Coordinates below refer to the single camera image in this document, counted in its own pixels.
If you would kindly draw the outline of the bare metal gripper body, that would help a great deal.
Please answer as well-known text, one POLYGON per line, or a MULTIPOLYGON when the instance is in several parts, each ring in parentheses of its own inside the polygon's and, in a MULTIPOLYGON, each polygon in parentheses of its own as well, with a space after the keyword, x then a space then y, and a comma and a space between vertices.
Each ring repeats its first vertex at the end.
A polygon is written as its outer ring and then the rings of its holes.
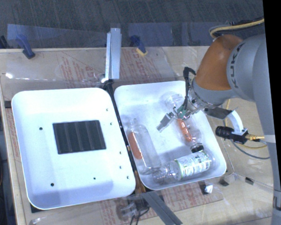
POLYGON ((203 110, 206 107, 202 101, 189 99, 189 97, 176 96, 172 98, 172 110, 178 119, 187 119, 191 115, 203 110))

